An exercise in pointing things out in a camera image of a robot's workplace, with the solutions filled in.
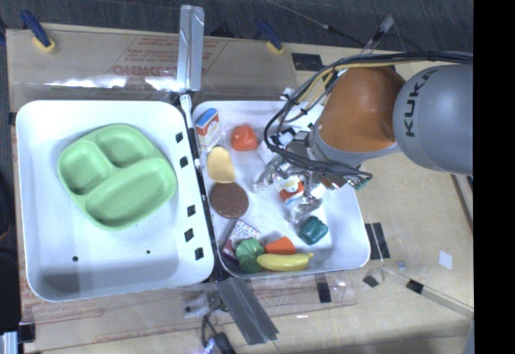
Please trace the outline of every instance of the chocolate cookie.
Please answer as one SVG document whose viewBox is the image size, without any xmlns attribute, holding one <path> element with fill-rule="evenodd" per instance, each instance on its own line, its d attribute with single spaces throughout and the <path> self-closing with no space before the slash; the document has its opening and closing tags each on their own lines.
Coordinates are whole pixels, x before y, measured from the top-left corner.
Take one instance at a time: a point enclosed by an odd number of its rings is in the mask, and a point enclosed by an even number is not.
<svg viewBox="0 0 515 354">
<path fill-rule="evenodd" d="M 249 197 L 237 183 L 216 183 L 209 201 L 216 212 L 229 219 L 241 217 L 249 208 Z"/>
</svg>

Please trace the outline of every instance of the green plate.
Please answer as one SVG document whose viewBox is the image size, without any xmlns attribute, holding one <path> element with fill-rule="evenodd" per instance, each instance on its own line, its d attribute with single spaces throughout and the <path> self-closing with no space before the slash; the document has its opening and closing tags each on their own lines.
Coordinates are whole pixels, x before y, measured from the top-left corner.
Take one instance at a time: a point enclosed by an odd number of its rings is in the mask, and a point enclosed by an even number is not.
<svg viewBox="0 0 515 354">
<path fill-rule="evenodd" d="M 112 124 L 76 140 L 57 162 L 75 203 L 101 228 L 121 229 L 173 197 L 177 176 L 161 151 L 136 127 Z"/>
</svg>

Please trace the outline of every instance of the toy banana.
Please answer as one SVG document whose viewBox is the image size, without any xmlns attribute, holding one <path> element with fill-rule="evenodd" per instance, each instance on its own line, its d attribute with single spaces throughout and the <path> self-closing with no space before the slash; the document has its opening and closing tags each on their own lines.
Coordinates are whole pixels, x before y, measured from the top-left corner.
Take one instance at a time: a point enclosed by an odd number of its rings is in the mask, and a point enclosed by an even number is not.
<svg viewBox="0 0 515 354">
<path fill-rule="evenodd" d="M 298 253 L 293 255 L 263 254 L 257 257 L 257 263 L 272 271 L 305 270 L 313 253 Z"/>
</svg>

